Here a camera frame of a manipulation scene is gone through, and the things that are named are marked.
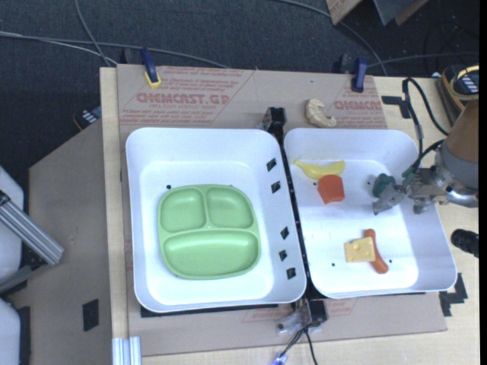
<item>wooden table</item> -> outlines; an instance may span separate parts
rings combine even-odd
[[[381,96],[401,96],[402,78],[375,78]],[[433,107],[437,120],[447,125],[432,79],[419,79]],[[110,297],[113,338],[128,338],[129,326],[126,299],[126,267],[123,242],[123,203],[120,183],[121,156],[115,68],[100,70],[103,114],[103,155],[107,200],[107,236],[110,267]],[[412,102],[425,133],[425,147],[442,138],[431,123],[419,95],[412,90]],[[389,129],[399,129],[415,139],[413,124],[400,117],[396,106],[384,106]],[[438,208],[445,233],[457,228],[479,231],[478,209],[445,205]],[[469,298],[452,307],[453,317],[447,318],[447,331],[420,335],[401,335],[348,341],[325,341],[314,344],[319,364],[479,363],[479,260],[452,246],[458,272],[462,273]],[[144,357],[144,364],[268,364],[282,347],[261,347],[191,354]],[[287,364],[312,363],[307,343],[296,344],[289,352]]]

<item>blue clamp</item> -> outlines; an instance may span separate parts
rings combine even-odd
[[[359,92],[364,91],[365,71],[367,70],[367,60],[364,57],[357,57],[355,60],[355,77],[352,79],[352,90]]]
[[[147,83],[149,84],[149,87],[151,87],[152,89],[159,88],[162,85],[162,80],[158,74],[158,70],[155,67],[151,53],[147,50],[146,47],[143,47],[142,49],[140,49],[140,55],[145,65],[144,76],[147,80]]]

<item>black fabric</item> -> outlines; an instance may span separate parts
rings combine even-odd
[[[326,11],[325,0],[293,0]],[[330,72],[344,54],[376,60],[329,18],[268,0],[79,0],[98,41],[182,52],[232,68]],[[372,0],[344,24],[383,60],[424,52],[478,52],[479,0],[430,0],[402,26],[384,26]],[[0,0],[0,30],[27,36],[89,40],[74,0]],[[120,60],[121,48],[103,47]],[[153,54],[158,65],[208,66]],[[389,75],[429,76],[475,56],[410,60]],[[0,37],[0,165],[22,186],[27,169],[79,132],[73,115],[99,105],[97,56],[37,41]],[[368,74],[383,75],[380,67]]]

